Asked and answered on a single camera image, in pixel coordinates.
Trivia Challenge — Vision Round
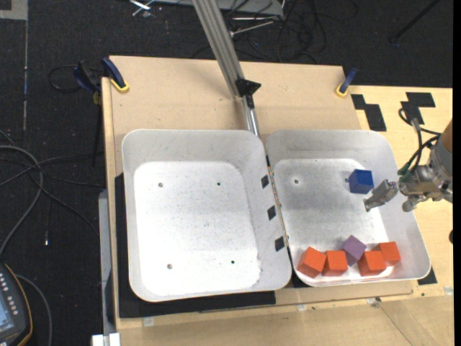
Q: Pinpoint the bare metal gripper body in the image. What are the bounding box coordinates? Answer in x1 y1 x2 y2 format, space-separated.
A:
398 164 454 203

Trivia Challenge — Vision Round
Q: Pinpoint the blue cube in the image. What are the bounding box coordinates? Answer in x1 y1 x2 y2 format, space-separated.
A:
348 169 375 195

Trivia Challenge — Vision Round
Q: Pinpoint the orange cube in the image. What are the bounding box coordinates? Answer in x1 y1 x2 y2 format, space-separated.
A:
321 249 349 277
357 250 388 278
297 247 328 279
372 241 402 265

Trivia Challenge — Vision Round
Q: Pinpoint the white plastic tray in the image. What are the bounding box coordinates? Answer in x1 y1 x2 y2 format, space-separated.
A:
265 129 432 288
121 128 293 303

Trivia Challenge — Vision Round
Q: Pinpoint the purple cube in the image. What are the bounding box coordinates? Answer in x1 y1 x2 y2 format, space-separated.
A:
341 234 367 267

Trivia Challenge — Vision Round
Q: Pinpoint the pale wood board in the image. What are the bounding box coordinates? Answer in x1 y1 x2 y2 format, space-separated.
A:
102 55 414 332

